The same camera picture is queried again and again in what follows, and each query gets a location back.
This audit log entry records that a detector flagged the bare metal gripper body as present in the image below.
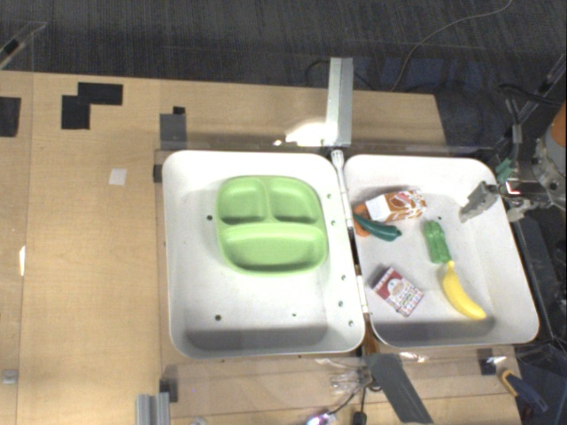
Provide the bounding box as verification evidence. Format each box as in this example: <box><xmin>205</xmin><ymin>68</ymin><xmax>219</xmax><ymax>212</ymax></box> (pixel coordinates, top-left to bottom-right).
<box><xmin>497</xmin><ymin>177</ymin><xmax>555</xmax><ymax>209</ymax></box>

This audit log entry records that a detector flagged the light green toy vegetable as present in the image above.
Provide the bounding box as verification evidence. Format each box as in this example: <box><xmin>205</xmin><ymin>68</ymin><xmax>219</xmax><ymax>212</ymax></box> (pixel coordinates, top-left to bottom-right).
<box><xmin>423</xmin><ymin>220</ymin><xmax>453</xmax><ymax>266</ymax></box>

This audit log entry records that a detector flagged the orange and white carton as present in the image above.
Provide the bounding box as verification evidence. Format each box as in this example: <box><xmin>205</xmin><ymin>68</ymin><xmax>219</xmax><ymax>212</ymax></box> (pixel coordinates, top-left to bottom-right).
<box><xmin>364</xmin><ymin>188</ymin><xmax>429</xmax><ymax>225</ymax></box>

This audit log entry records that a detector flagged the white plastic tray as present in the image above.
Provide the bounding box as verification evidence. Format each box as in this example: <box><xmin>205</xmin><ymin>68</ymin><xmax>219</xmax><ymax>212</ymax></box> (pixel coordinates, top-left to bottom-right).
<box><xmin>160</xmin><ymin>149</ymin><xmax>367</xmax><ymax>360</ymax></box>
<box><xmin>343</xmin><ymin>153</ymin><xmax>541</xmax><ymax>350</ymax></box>

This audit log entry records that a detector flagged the yellow banana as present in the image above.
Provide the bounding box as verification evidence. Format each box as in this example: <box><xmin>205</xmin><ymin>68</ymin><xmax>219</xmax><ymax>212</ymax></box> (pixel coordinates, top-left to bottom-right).
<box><xmin>441</xmin><ymin>259</ymin><xmax>488</xmax><ymax>321</ymax></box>

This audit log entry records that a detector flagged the dark green toy vegetable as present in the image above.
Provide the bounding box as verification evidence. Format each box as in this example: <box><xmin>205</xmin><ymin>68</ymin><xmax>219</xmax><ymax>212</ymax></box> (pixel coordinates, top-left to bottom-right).
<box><xmin>352</xmin><ymin>212</ymin><xmax>403</xmax><ymax>243</ymax></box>

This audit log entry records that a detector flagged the orange toy food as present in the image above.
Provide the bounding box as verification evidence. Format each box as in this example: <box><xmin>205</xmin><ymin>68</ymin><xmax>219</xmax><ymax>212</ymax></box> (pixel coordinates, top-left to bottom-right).
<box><xmin>353</xmin><ymin>203</ymin><xmax>372</xmax><ymax>238</ymax></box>

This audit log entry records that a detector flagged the red and white packet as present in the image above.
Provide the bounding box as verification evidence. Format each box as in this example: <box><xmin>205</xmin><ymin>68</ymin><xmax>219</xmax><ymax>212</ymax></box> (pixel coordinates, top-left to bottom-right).
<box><xmin>370</xmin><ymin>267</ymin><xmax>425</xmax><ymax>319</ymax></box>

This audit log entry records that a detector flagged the green divided plate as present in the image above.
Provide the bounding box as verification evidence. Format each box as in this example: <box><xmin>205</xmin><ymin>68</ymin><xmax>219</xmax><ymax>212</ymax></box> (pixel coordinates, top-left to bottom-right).
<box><xmin>214</xmin><ymin>174</ymin><xmax>330</xmax><ymax>277</ymax></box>

